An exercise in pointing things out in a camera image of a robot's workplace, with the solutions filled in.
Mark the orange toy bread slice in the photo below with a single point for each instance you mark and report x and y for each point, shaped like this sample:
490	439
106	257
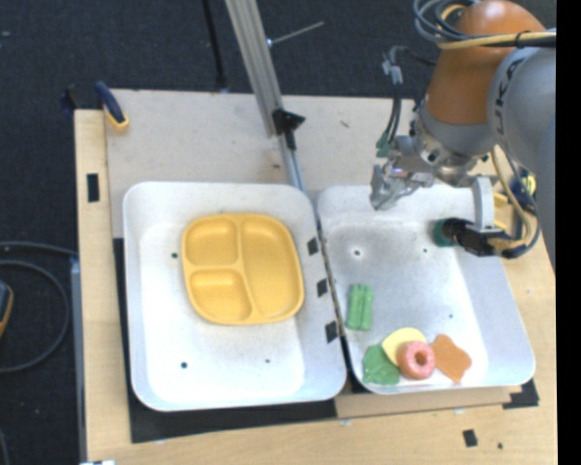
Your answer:
450	356

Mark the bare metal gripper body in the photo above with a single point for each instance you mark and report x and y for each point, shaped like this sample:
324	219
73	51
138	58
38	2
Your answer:
433	160

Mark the pink toy doughnut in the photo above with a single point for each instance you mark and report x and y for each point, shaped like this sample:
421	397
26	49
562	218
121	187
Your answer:
409	363

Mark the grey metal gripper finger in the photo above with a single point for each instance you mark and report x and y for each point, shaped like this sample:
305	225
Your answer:
400	195
378	189

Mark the green toy lettuce leaf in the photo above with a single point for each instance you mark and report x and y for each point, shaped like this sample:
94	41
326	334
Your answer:
376	368

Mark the dark green round object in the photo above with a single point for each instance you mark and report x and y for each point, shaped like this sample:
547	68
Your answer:
437	234

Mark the flat brown cardboard board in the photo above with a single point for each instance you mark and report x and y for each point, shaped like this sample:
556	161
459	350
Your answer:
198	138

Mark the yellow divided plate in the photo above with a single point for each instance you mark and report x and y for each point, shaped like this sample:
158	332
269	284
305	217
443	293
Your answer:
266	259

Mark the yellow toy cheese slice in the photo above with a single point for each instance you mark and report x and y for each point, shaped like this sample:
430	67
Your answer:
401	338

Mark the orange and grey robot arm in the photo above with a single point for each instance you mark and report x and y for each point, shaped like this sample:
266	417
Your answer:
469	80

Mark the white plastic tray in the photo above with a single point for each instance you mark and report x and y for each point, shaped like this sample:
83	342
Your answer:
406	284
223	356

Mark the black cylinder on white bracket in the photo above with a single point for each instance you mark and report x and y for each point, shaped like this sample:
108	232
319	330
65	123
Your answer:
481	233

